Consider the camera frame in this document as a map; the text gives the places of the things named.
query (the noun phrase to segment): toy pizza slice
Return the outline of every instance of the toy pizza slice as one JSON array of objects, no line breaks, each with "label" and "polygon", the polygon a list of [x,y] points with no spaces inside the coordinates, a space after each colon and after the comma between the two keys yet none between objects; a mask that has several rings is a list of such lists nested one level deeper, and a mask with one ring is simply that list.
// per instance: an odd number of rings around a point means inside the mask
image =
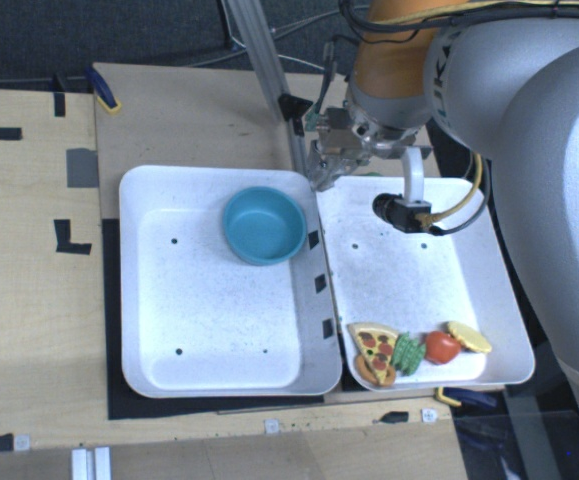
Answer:
[{"label": "toy pizza slice", "polygon": [[398,340],[398,331],[375,322],[359,322],[347,327],[378,385],[392,384],[395,379],[389,375],[389,363]]}]

